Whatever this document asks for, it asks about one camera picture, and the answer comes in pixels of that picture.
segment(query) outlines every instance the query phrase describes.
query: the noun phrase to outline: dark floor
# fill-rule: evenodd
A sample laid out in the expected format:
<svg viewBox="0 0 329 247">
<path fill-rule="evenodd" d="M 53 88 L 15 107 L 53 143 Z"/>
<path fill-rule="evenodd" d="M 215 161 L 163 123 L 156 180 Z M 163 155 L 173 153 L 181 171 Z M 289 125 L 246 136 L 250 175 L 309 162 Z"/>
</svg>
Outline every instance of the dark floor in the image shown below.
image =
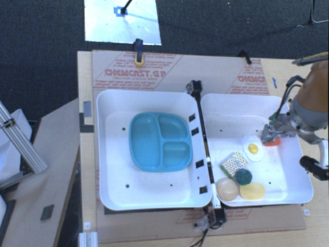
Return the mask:
<svg viewBox="0 0 329 247">
<path fill-rule="evenodd" d="M 328 22 L 307 23 L 310 2 L 156 0 L 162 46 L 144 50 L 236 56 L 244 49 L 288 59 L 328 51 Z M 328 19 L 328 9 L 328 0 L 316 0 L 314 18 Z M 77 98 L 77 51 L 93 49 L 132 45 L 85 42 L 84 0 L 0 0 L 0 100 L 30 120 L 50 113 Z M 75 221 L 76 193 L 68 212 Z"/>
</svg>

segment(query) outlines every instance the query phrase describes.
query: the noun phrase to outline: egg white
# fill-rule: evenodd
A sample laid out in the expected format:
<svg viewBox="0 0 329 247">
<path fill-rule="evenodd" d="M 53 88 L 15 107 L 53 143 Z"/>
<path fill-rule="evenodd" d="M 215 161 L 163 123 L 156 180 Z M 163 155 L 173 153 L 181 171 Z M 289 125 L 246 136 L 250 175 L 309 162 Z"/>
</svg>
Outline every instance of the egg white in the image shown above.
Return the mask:
<svg viewBox="0 0 329 247">
<path fill-rule="evenodd" d="M 243 147 L 243 151 L 247 155 L 248 159 L 251 161 L 260 161 L 264 158 L 264 149 L 263 149 L 263 143 L 261 139 L 256 135 L 244 135 L 241 138 L 241 144 Z M 248 146 L 250 144 L 254 144 L 258 147 L 258 152 L 256 154 L 253 154 L 249 151 Z"/>
</svg>

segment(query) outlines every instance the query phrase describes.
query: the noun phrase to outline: toy fried egg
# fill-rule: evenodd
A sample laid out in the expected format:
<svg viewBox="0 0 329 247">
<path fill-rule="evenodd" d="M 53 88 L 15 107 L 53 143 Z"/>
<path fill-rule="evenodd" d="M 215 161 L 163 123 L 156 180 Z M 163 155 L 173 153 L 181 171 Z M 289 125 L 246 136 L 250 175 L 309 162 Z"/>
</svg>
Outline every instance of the toy fried egg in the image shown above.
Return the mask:
<svg viewBox="0 0 329 247">
<path fill-rule="evenodd" d="M 243 151 L 251 161 L 260 161 L 264 158 L 263 143 L 256 135 L 245 135 L 241 138 Z"/>
</svg>

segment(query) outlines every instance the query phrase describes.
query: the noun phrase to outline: egg yolk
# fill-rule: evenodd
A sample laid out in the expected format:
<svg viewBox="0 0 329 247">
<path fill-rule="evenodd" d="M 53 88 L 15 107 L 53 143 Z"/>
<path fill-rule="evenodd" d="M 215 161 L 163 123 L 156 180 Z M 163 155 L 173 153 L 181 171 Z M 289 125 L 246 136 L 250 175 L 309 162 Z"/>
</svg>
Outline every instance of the egg yolk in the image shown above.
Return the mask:
<svg viewBox="0 0 329 247">
<path fill-rule="evenodd" d="M 249 149 L 250 153 L 252 153 L 252 154 L 256 154 L 258 152 L 258 147 L 255 144 L 250 144 L 248 146 L 248 149 Z"/>
</svg>

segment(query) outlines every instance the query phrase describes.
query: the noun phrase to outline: red object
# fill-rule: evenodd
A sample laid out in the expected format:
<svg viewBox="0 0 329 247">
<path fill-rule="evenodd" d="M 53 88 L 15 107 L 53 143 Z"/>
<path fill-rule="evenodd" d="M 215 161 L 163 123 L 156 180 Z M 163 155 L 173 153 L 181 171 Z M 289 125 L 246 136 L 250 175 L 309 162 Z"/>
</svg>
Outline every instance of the red object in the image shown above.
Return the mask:
<svg viewBox="0 0 329 247">
<path fill-rule="evenodd" d="M 273 142 L 265 143 L 264 146 L 277 146 L 280 143 L 280 138 L 277 137 Z"/>
</svg>

